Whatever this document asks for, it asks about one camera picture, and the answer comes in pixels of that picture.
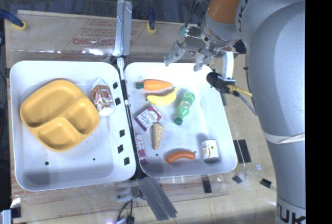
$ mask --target ice cream cone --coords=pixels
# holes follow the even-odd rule
[[[154,124],[154,134],[153,134],[154,150],[157,150],[159,148],[161,137],[162,137],[164,130],[165,130],[165,127],[162,127],[158,123]]]

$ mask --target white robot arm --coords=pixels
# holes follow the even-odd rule
[[[276,223],[306,223],[306,0],[211,0],[200,28],[191,27],[164,62],[196,53],[199,70],[238,40],[246,48],[248,86],[271,154]]]

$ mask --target yellow banana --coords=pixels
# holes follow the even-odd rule
[[[174,88],[174,90],[171,93],[165,96],[148,95],[146,99],[154,105],[159,105],[159,106],[168,105],[175,101],[177,91],[178,88]]]

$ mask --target toy sausage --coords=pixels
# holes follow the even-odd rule
[[[194,159],[196,156],[196,154],[194,152],[191,152],[191,151],[177,151],[177,152],[174,152],[172,154],[170,154],[167,158],[166,158],[166,161],[168,163],[172,163],[174,162],[175,160],[178,160],[178,159]]]

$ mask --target orange divided plate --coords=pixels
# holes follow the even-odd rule
[[[39,142],[56,152],[75,147],[99,124],[93,102],[65,79],[54,80],[31,94],[20,107],[20,117]]]

